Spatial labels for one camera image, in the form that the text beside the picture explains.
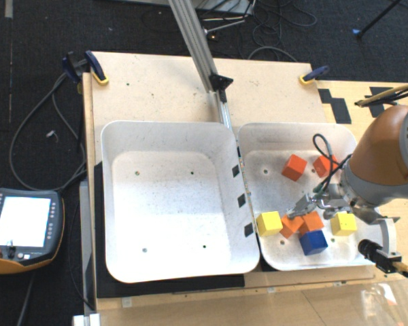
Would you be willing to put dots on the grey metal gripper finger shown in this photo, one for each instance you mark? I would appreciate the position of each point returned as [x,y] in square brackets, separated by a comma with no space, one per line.
[307,203]
[294,214]

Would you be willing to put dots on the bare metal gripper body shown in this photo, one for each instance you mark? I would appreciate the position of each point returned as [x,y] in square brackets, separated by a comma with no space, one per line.
[333,200]

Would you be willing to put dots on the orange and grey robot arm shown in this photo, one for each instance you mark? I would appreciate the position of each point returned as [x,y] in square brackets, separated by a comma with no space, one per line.
[377,151]

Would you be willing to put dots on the orange cube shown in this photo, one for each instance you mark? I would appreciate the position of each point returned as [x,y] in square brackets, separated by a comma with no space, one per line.
[294,167]
[321,166]
[313,221]
[289,227]

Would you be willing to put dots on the white plastic tray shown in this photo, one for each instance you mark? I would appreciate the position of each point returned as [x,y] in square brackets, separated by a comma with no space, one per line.
[279,195]
[170,209]

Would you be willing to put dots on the yellow cube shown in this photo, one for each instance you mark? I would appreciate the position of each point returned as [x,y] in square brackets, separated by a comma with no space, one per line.
[269,223]
[343,224]

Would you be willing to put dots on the blue cube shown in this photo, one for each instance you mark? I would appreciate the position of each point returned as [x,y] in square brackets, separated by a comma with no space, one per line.
[313,243]

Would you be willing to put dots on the pale wood board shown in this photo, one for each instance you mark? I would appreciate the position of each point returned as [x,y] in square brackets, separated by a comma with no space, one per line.
[163,90]

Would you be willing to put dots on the black cylinder on white bracket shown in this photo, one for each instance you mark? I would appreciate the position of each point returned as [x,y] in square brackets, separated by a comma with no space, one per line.
[381,255]

